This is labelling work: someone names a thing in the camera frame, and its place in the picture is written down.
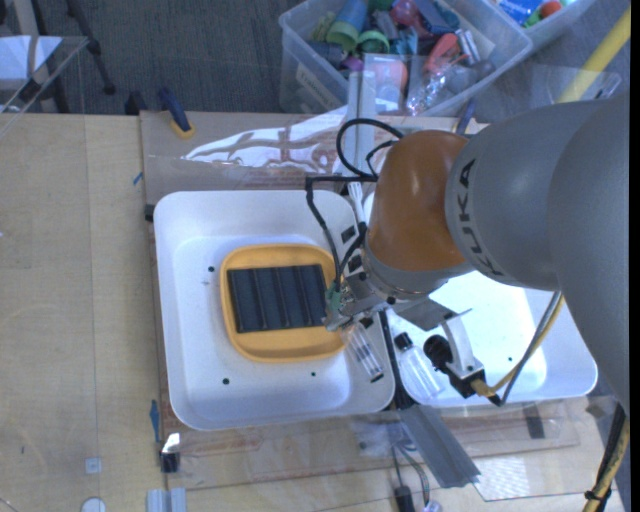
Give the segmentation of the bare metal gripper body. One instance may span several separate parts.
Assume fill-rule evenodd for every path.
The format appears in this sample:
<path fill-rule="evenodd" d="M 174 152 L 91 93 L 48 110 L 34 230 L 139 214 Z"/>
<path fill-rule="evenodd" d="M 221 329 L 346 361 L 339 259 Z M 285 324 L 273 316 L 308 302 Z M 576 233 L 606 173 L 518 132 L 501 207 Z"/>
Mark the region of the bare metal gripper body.
<path fill-rule="evenodd" d="M 407 291 L 375 279 L 359 276 L 332 283 L 326 293 L 326 316 L 351 318 L 354 309 L 375 307 L 376 312 L 392 309 L 412 322 L 422 322 L 431 315 L 431 299 L 426 292 Z"/>

